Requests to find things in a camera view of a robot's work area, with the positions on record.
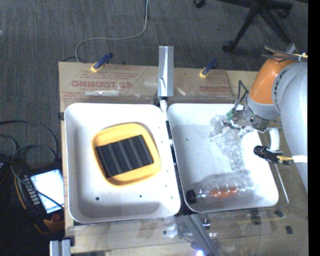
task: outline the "black bottle cap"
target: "black bottle cap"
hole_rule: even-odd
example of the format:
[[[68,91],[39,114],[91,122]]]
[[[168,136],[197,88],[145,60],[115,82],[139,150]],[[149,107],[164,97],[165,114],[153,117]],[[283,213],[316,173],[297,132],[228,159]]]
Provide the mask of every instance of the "black bottle cap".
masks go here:
[[[197,194],[194,189],[190,189],[186,192],[186,200],[189,204],[195,204],[197,202]]]

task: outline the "black object in yellow container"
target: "black object in yellow container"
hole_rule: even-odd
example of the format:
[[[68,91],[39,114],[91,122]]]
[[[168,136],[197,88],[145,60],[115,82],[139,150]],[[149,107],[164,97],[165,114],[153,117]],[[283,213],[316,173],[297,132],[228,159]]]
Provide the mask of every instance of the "black object in yellow container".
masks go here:
[[[106,128],[99,131],[91,143],[96,161],[112,185],[140,182],[161,170],[157,147],[140,124],[126,123]]]

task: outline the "blue clamp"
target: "blue clamp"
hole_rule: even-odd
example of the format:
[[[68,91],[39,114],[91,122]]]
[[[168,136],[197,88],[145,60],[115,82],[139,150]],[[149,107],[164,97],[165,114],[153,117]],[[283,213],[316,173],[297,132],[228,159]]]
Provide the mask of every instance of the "blue clamp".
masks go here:
[[[105,63],[108,63],[113,58],[113,56],[114,55],[111,52],[109,52],[108,54],[103,56],[101,59],[99,59],[96,63],[92,64],[91,70],[93,72],[97,72],[99,69],[103,67]]]
[[[200,76],[202,78],[206,78],[209,75],[210,69],[216,69],[218,67],[218,62],[217,59],[214,58],[213,60],[210,61],[208,65],[206,65],[205,68],[203,68],[200,72]]]

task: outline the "gray carpet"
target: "gray carpet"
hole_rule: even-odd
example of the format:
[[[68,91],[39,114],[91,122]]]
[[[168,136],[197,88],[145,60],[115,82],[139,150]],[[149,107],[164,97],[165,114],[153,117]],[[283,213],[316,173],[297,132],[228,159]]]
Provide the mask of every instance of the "gray carpet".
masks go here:
[[[296,48],[308,52],[308,4],[294,4],[290,15],[277,18]],[[78,43],[88,38],[125,38],[144,27],[145,0],[1,0],[0,1],[0,121],[39,122],[60,141],[58,62],[74,62]],[[285,50],[288,46],[257,16],[232,53],[222,51],[226,40],[238,33],[248,9],[207,0],[196,8],[193,0],[150,0],[145,32],[127,40],[93,40],[83,43],[80,61],[96,62],[112,52],[112,64],[157,66],[159,46],[174,47],[174,66],[203,68],[217,58],[218,69],[258,71],[265,58],[264,45]],[[20,147],[45,144],[53,147],[47,133],[31,124],[0,125],[0,133],[13,137]],[[0,140],[0,153],[12,154],[10,142]],[[61,144],[58,154],[61,156]],[[51,155],[31,152],[31,165],[46,163]],[[48,237],[30,231],[12,190],[9,212],[0,216],[10,230],[0,231],[0,255],[48,255]]]

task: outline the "white plastic tray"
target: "white plastic tray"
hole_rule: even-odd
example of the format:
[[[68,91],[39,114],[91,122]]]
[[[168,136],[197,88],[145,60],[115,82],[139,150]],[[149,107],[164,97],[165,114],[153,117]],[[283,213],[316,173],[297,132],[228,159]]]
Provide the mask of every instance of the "white plastic tray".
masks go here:
[[[75,103],[64,114],[68,204],[72,218],[82,224],[175,215],[181,206],[163,112],[150,104]],[[91,150],[93,136],[110,126],[138,123],[154,139],[161,170],[141,182],[110,185]]]
[[[210,120],[215,115],[226,115],[233,104],[176,103],[168,108],[177,166],[186,199],[186,192],[196,183],[212,175],[232,173],[218,147],[209,140]],[[278,202],[279,194],[267,161],[254,154],[254,147],[261,145],[257,131],[243,137],[243,160],[248,174],[254,182],[255,191],[251,201],[244,204],[195,203],[187,205],[196,213],[270,207]]]

